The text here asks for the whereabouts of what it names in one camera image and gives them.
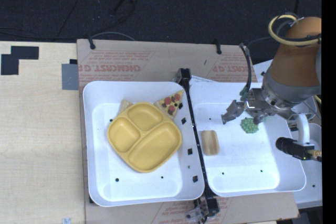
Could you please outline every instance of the white tray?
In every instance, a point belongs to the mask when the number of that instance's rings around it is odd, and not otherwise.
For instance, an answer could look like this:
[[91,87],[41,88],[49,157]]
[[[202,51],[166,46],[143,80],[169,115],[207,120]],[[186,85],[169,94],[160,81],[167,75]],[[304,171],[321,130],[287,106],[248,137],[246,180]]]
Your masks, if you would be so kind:
[[[258,125],[259,131],[247,134],[240,122],[247,112],[223,124],[233,100],[240,101],[245,83],[197,82],[191,86],[190,96],[196,128],[202,148],[201,132],[214,130],[218,136],[219,153],[204,155],[210,189],[222,197],[241,196],[304,188],[306,176],[299,159],[285,154],[275,146],[279,137],[290,137],[285,119],[268,116]],[[252,83],[251,88],[260,88]]]
[[182,133],[182,145],[155,171],[136,172],[118,156],[107,139],[107,127],[110,119],[117,116],[122,99],[154,103],[181,89],[175,82],[94,81],[86,85],[83,101],[89,194],[97,205],[193,200],[202,195],[204,179],[186,93],[174,119]]

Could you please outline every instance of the green object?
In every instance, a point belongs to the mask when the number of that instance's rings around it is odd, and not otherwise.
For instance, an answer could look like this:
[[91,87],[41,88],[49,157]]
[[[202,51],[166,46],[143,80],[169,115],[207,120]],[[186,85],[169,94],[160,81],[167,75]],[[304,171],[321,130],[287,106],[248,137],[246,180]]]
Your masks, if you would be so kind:
[[253,134],[259,130],[258,125],[253,123],[253,118],[244,118],[241,123],[241,128],[248,133]]

